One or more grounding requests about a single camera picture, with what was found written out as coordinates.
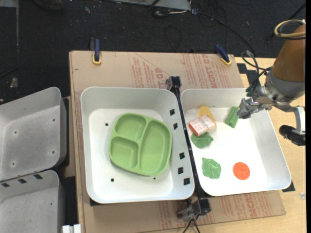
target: blue clamp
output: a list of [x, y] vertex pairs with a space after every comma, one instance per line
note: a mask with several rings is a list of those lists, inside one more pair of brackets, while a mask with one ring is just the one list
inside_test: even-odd
[[228, 54], [226, 53], [226, 51], [219, 46], [218, 44], [214, 47], [214, 51], [219, 54], [221, 56], [221, 61], [224, 62], [226, 65], [230, 65], [231, 64], [231, 60], [229, 59]]
[[99, 39], [95, 39], [95, 44], [94, 44], [94, 54], [92, 55], [93, 58], [93, 63], [95, 65], [100, 65], [101, 64], [101, 46], [100, 46], [100, 42]]

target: black floor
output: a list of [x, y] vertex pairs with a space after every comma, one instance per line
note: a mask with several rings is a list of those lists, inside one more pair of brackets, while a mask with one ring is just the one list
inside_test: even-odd
[[[275, 26], [294, 15], [306, 0], [193, 0], [190, 12], [153, 17], [154, 8], [104, 0], [65, 0], [63, 11], [45, 11], [19, 1], [18, 47], [16, 10], [0, 7], [0, 99], [17, 98], [58, 87], [70, 95], [71, 50], [88, 50], [98, 38], [103, 51], [213, 53], [216, 44], [240, 56], [276, 58], [284, 40]], [[294, 17], [305, 19], [305, 7]], [[17, 87], [10, 87], [18, 78]]]

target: red round slice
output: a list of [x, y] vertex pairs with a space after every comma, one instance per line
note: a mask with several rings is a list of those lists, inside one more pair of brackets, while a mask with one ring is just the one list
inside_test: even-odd
[[248, 179], [250, 172], [248, 165], [243, 162], [237, 162], [233, 166], [233, 173], [239, 180]]

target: cardboard sheet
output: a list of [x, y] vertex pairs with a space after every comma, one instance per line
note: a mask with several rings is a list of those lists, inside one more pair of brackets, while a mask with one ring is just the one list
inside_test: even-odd
[[[234, 57], [223, 64], [217, 54], [102, 52], [102, 64], [92, 64], [92, 52], [72, 51], [70, 57], [71, 94], [75, 102], [78, 146], [76, 155], [81, 178], [81, 202], [78, 208], [86, 233], [139, 233], [185, 227], [177, 211], [184, 201], [135, 202], [91, 205], [86, 190], [85, 160], [80, 96], [91, 86], [164, 88], [170, 76], [180, 76], [182, 89], [242, 88]], [[242, 194], [209, 199], [211, 212], [199, 217], [198, 225], [229, 222], [285, 214], [278, 191]]]

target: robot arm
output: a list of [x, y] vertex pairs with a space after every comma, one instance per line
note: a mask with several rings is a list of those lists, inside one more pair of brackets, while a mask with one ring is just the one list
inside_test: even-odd
[[[305, 107], [292, 107], [290, 103], [305, 94], [305, 52], [306, 24], [300, 21], [299, 26], [288, 39], [276, 61], [266, 75], [264, 86], [256, 86], [248, 99], [242, 99], [237, 115], [239, 118], [250, 118], [253, 113], [276, 107], [285, 112], [294, 112], [296, 128], [283, 125], [279, 132], [294, 144], [303, 146], [306, 143]], [[276, 27], [275, 33], [280, 37]]]

